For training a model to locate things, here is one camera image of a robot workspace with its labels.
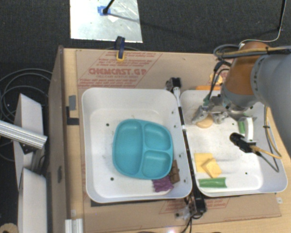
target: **white plastic tub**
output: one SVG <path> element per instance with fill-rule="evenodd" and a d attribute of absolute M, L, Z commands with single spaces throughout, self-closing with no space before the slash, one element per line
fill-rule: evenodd
<path fill-rule="evenodd" d="M 238 124 L 231 118 L 226 118 L 222 124 L 213 124 L 210 128 L 201 129 L 192 124 L 192 117 L 203 98 L 209 91 L 188 90 L 181 95 L 181 104 L 192 162 L 195 170 L 196 183 L 198 179 L 209 178 L 206 173 L 196 172 L 194 153 L 212 153 L 222 174 L 226 177 L 227 188 L 202 188 L 200 191 L 209 197 L 233 196 L 244 194 L 270 193 L 283 191 L 287 186 L 287 176 L 281 160 L 276 160 L 279 172 L 275 172 L 262 158 L 253 153 L 244 153 L 230 140 L 231 133 L 239 132 Z M 264 107 L 261 103 L 254 105 L 247 115 L 256 117 L 254 120 L 253 139 L 257 146 L 269 151 L 264 125 Z M 274 160 L 263 155 L 274 166 Z"/>
<path fill-rule="evenodd" d="M 165 90 L 91 88 L 82 96 L 86 189 L 100 203 L 161 200 L 186 197 L 192 180 L 176 98 Z M 117 125 L 129 118 L 165 126 L 173 140 L 180 182 L 170 191 L 156 193 L 151 180 L 131 178 L 113 166 L 112 147 Z"/>

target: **black carpet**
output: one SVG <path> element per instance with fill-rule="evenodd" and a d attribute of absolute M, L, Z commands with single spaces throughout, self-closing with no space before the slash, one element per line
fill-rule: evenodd
<path fill-rule="evenodd" d="M 244 39 L 277 37 L 282 0 L 138 0 L 144 43 L 128 44 L 141 50 L 211 52 L 215 47 Z M 52 71 L 59 45 L 104 49 L 113 42 L 70 39 L 69 0 L 0 0 L 0 79 L 23 68 Z M 280 38 L 271 46 L 291 45 L 291 0 L 287 0 Z M 1 82 L 1 89 L 7 84 Z M 23 77 L 48 90 L 45 79 Z M 7 97 L 16 108 L 19 91 Z M 41 94 L 26 95 L 44 104 Z M 12 146 L 0 150 L 13 158 Z M 14 164 L 0 158 L 0 226 L 17 223 Z"/>

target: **yellow sponge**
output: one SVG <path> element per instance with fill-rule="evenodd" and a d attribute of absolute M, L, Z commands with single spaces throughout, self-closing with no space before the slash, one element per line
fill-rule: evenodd
<path fill-rule="evenodd" d="M 217 178 L 221 173 L 221 169 L 214 158 L 206 161 L 202 168 L 209 174 L 212 178 Z"/>
<path fill-rule="evenodd" d="M 206 171 L 202 167 L 202 165 L 212 159 L 212 153 L 194 153 L 195 165 L 197 172 L 205 173 Z"/>

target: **silver metal plate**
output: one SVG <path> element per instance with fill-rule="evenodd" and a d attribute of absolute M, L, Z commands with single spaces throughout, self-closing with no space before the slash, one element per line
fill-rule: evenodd
<path fill-rule="evenodd" d="M 115 0 L 108 15 L 99 7 L 110 0 L 70 0 L 70 36 L 72 39 L 115 41 L 118 36 L 126 42 L 142 43 L 137 0 Z"/>

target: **blue plate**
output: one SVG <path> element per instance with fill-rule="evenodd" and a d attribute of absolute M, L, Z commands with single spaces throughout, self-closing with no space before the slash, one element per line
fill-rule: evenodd
<path fill-rule="evenodd" d="M 113 140 L 113 164 L 122 174 L 156 180 L 165 177 L 173 161 L 173 142 L 162 125 L 138 119 L 122 121 Z"/>

